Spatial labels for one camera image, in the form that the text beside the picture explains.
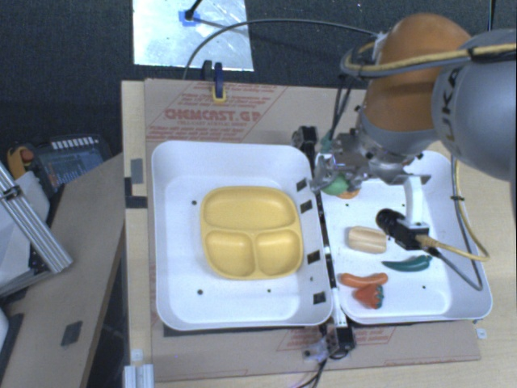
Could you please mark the beige toy bread roll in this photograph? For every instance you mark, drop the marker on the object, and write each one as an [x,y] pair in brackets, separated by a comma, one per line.
[366,239]

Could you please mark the green toy chilli pepper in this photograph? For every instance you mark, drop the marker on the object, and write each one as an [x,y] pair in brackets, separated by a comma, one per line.
[406,264]

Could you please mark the brown cardboard board, red print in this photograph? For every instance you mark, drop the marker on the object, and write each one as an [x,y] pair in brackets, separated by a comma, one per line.
[250,111]

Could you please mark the red toy pepper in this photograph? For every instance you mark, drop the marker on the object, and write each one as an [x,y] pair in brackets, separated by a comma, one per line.
[368,296]

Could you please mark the orange toy sausage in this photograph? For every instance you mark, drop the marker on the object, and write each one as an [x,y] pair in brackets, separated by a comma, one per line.
[361,279]

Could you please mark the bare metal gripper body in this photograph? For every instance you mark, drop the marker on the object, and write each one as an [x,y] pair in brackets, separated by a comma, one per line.
[365,156]

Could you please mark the thin black and white rod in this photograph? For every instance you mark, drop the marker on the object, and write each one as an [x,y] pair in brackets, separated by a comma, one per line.
[328,249]

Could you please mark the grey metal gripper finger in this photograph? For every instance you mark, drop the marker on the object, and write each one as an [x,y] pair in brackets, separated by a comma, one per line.
[323,172]
[355,180]

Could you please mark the black cylinder on white bracket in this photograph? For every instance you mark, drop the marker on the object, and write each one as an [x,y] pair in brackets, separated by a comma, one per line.
[404,230]

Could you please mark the yellow divided plate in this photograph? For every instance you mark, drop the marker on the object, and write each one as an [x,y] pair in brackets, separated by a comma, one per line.
[250,233]

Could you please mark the white plastic tray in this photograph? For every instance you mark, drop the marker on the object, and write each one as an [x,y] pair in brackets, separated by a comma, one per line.
[416,297]
[242,301]

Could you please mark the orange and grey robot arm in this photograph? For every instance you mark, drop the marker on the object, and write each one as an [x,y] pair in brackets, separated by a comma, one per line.
[408,79]

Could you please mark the green round toy vegetable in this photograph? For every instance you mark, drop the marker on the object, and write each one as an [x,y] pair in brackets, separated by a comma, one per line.
[337,186]

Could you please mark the orange toy food piece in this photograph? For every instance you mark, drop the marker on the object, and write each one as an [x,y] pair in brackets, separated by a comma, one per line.
[350,195]

